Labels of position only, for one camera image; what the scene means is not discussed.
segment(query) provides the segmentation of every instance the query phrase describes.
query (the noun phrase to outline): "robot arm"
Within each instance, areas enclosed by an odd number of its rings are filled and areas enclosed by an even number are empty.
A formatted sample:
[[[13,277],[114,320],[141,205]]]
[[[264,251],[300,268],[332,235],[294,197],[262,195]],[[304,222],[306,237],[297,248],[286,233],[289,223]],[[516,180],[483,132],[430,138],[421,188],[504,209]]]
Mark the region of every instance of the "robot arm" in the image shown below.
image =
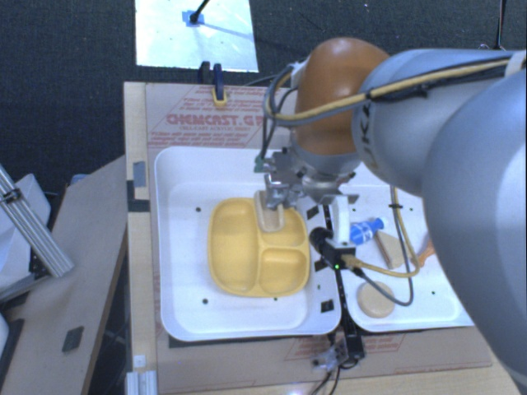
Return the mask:
[[[485,63],[496,66],[476,68]],[[450,67],[476,72],[441,79]],[[408,83],[427,74],[434,79]],[[386,183],[422,197],[445,274],[522,393],[525,86],[525,52],[424,49],[388,58],[363,41],[332,40],[304,66],[296,104],[299,119],[324,119],[302,123],[273,113],[293,128],[291,145],[266,163],[269,207],[294,206],[304,194],[321,202],[361,161]],[[374,97],[381,88],[388,91]]]

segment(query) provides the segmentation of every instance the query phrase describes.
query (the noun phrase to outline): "blue bottle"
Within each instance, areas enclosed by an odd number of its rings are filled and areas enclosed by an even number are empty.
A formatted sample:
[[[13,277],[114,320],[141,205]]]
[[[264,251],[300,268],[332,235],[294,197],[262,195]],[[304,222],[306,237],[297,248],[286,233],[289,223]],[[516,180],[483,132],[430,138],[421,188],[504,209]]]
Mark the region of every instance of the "blue bottle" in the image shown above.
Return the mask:
[[[377,230],[385,228],[385,218],[377,218],[374,221],[363,221],[352,224],[349,230],[349,239],[357,246],[373,239]]]

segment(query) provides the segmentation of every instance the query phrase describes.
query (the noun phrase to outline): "round beige object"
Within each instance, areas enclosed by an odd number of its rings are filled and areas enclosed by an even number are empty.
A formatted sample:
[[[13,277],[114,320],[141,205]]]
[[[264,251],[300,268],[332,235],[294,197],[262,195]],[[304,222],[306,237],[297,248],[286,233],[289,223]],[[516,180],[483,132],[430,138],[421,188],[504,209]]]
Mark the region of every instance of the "round beige object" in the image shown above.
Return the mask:
[[[394,292],[383,282],[375,283],[388,294]],[[385,318],[394,311],[395,303],[384,297],[371,284],[365,282],[357,290],[357,301],[361,310],[371,318]]]

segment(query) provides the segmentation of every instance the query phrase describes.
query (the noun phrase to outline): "yellow plate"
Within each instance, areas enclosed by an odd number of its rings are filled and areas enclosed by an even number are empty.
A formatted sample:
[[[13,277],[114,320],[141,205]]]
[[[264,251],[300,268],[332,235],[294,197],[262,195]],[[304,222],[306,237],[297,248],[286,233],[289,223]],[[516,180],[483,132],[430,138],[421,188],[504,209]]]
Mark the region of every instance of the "yellow plate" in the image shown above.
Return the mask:
[[[310,273],[310,246],[301,215],[284,211],[280,231],[263,232],[254,199],[235,197],[216,205],[208,226],[208,267],[225,291],[278,297],[301,290]]]

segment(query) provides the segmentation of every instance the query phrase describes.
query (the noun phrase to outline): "black carpet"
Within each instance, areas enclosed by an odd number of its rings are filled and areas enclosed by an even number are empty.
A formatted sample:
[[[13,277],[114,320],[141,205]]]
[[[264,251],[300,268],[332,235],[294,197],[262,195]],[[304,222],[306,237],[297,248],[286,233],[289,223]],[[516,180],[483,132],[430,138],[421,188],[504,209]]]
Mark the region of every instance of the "black carpet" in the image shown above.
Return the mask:
[[[260,74],[319,42],[355,36],[389,53],[494,43],[499,0],[250,0]],[[508,0],[503,45],[525,47],[525,0]],[[134,0],[0,0],[0,163],[47,191],[124,153],[124,81],[196,80],[137,67]]]

